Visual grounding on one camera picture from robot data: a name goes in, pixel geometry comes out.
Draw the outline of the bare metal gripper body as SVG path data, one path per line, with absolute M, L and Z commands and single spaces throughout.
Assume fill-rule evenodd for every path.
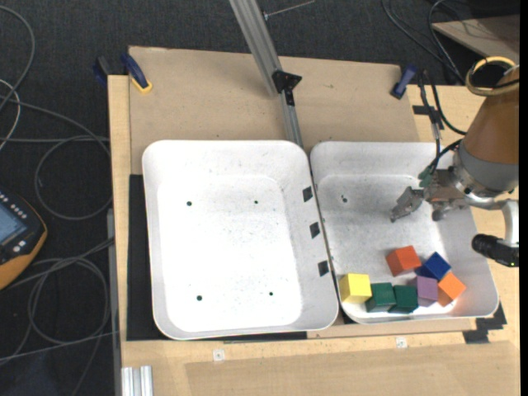
M 447 168 L 426 167 L 422 172 L 424 200 L 431 205 L 449 203 L 454 209 L 473 206 L 499 210 L 502 202 L 498 197 L 517 186 L 516 164 L 492 163 L 474 157 L 454 157 Z

